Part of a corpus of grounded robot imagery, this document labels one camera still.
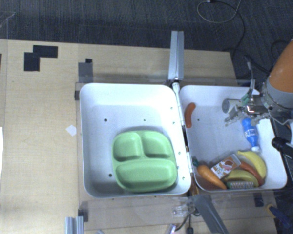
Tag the orange and white carton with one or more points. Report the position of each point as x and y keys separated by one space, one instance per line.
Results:
x=224 y=166

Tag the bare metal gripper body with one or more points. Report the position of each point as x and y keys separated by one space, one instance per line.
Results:
x=255 y=109

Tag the orange carrot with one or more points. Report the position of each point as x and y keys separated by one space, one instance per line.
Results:
x=210 y=175

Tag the yellow banana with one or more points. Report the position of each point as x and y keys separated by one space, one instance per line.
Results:
x=241 y=175
x=257 y=162

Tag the red sausage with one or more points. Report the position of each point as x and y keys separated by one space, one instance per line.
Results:
x=189 y=114
x=252 y=170

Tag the blue bottle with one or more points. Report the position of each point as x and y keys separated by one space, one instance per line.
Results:
x=250 y=131

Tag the green patterned packet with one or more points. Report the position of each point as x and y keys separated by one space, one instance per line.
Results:
x=239 y=185

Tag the white plastic tray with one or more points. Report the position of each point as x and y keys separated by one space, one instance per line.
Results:
x=100 y=135
x=215 y=138

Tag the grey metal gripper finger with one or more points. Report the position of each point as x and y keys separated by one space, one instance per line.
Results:
x=232 y=118
x=228 y=105

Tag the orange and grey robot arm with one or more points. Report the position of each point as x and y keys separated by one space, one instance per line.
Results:
x=286 y=67

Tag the green divided plate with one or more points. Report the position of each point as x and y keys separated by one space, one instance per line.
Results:
x=144 y=169

